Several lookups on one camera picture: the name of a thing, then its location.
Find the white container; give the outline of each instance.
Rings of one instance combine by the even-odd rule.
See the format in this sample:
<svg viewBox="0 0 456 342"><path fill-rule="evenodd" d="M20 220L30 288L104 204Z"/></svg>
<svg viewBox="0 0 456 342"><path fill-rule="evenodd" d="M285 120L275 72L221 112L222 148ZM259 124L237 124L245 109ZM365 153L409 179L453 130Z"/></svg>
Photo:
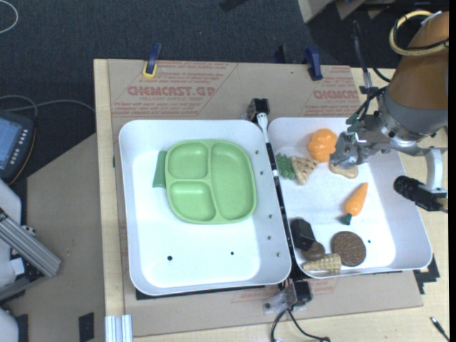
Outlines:
<svg viewBox="0 0 456 342"><path fill-rule="evenodd" d="M250 157L256 209L234 224L192 224L152 188L159 151L183 140L232 141ZM271 166L260 129L245 120L134 120L119 134L130 276L144 294L279 284L291 270Z"/></svg>
<svg viewBox="0 0 456 342"><path fill-rule="evenodd" d="M321 128L339 134L346 130L344 118L277 118L269 126L274 154L311 158L307 145L311 135ZM307 183L281 178L286 215L289 220L302 217L312 226L314 236L326 253L331 252L331 238L341 231L361 237L366 259L356 267L342 266L339 274L306 271L314 278L371 274L376 272L421 269L432 259L432 250L416 205L393 189L394 180L405 175L399 154L378 153L358 166L356 179L333 174L328 163L319 163ZM350 225L339 218L348 196L359 184L368 182L368 196L362 212ZM294 249L301 266L306 259Z"/></svg>

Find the blue clamp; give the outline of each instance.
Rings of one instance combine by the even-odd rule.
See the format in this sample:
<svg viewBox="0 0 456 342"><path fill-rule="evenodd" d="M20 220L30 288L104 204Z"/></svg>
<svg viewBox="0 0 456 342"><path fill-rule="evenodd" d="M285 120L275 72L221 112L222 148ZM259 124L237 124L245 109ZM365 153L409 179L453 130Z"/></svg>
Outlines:
<svg viewBox="0 0 456 342"><path fill-rule="evenodd" d="M160 57L160 52L162 50L162 44L160 42L154 42L152 49L150 50L149 61L145 63L142 70L142 75L147 79L152 79L157 73L157 64L156 61Z"/></svg>
<svg viewBox="0 0 456 342"><path fill-rule="evenodd" d="M309 63L311 65L308 71L312 80L317 81L323 78L320 69L320 53L315 47L310 46L306 48L304 51L304 63Z"/></svg>

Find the white cable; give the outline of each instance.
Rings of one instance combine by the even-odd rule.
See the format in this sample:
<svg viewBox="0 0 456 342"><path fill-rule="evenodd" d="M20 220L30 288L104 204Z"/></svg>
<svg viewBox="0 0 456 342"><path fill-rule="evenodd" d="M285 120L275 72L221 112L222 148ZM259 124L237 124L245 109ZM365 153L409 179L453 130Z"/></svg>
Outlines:
<svg viewBox="0 0 456 342"><path fill-rule="evenodd" d="M13 11L14 11L14 14L16 15L16 18L14 19L14 22L12 23L12 25L10 25L8 28L5 28L2 31L0 31L0 34L2 34L2 33L6 33L7 31L10 31L12 28L14 28L16 26L16 24L17 24L17 22L19 20L19 13L18 13L17 9L14 7L14 5L12 3L9 3L9 2L4 1L4 0L0 0L0 3L1 4L6 4L10 8L12 8Z"/></svg>

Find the toy carrot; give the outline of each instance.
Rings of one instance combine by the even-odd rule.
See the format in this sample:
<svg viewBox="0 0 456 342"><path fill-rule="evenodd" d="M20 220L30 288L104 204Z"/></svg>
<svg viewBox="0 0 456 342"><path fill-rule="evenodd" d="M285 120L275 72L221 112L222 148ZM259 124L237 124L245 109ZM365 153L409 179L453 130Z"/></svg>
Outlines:
<svg viewBox="0 0 456 342"><path fill-rule="evenodd" d="M364 182L361 186L353 193L345 204L346 214L341 218L342 223L349 225L351 217L361 213L366 195L368 194L368 183Z"/></svg>

